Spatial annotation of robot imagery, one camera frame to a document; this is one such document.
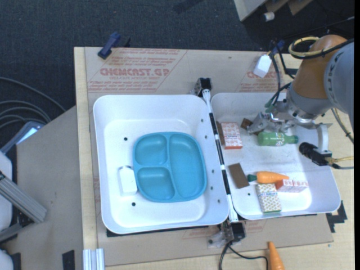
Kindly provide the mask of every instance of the green bottle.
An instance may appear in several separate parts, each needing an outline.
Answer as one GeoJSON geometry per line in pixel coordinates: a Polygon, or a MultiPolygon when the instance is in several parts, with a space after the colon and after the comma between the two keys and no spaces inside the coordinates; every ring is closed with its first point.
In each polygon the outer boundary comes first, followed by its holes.
{"type": "Polygon", "coordinates": [[[295,144],[299,140],[296,135],[288,136],[278,132],[260,132],[258,143],[260,146],[282,146],[285,144],[295,144]]]}

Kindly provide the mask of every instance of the blue divided dish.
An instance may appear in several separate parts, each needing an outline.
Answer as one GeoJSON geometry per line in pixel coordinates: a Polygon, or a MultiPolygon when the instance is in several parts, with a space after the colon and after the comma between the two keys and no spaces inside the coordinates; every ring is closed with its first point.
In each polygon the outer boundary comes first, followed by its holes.
{"type": "Polygon", "coordinates": [[[203,153],[198,142],[185,133],[140,137],[133,148],[133,169],[140,193],[151,201],[188,201],[206,189],[203,153]]]}

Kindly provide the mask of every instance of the black floor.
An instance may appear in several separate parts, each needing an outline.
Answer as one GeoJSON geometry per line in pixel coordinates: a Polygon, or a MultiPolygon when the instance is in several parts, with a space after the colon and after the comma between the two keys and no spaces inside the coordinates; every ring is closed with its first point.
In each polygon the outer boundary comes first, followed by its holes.
{"type": "MultiPolygon", "coordinates": [[[[353,38],[354,19],[333,24],[354,16],[354,1],[314,0],[295,16],[283,6],[270,22],[261,19],[262,6],[240,22],[233,0],[0,0],[0,77],[26,83],[67,110],[75,105],[74,47],[103,46],[115,31],[130,37],[131,47],[268,51],[273,39],[353,38]]],[[[0,80],[0,148],[22,125],[6,124],[16,118],[5,115],[39,118],[9,110],[19,104],[1,104],[9,100],[31,102],[50,119],[62,113],[39,94],[0,80]]]]}

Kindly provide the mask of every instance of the orange carrot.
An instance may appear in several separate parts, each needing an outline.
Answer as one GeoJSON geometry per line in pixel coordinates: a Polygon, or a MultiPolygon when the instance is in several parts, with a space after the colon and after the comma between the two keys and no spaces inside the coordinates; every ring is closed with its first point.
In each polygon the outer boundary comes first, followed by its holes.
{"type": "Polygon", "coordinates": [[[276,181],[288,179],[289,176],[270,172],[270,171],[259,171],[256,174],[256,178],[258,180],[258,183],[266,184],[266,183],[275,183],[276,181]]]}
{"type": "Polygon", "coordinates": [[[285,270],[284,264],[273,242],[269,242],[271,270],[285,270]]]}

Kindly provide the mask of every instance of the orange cone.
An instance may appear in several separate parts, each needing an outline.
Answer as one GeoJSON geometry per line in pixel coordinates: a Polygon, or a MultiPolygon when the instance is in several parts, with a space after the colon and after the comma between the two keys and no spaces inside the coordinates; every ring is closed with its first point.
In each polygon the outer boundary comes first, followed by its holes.
{"type": "Polygon", "coordinates": [[[273,242],[269,242],[271,270],[285,270],[284,264],[273,242]]]}

